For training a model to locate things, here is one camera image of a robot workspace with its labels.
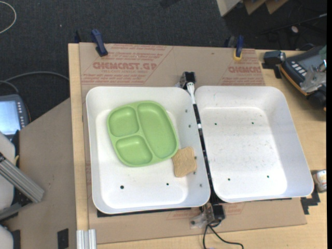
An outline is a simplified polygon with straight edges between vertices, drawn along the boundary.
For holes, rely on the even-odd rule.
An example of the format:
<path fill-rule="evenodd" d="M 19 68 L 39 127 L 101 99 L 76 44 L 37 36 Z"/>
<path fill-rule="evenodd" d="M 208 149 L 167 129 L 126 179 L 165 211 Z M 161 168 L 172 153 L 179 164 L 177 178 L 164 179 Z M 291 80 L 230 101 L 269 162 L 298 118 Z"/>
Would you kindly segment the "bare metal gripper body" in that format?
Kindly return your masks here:
<path fill-rule="evenodd" d="M 318 66 L 311 66 L 304 81 L 300 84 L 301 90 L 306 93 L 317 91 L 320 87 L 326 86 L 326 60 Z"/>

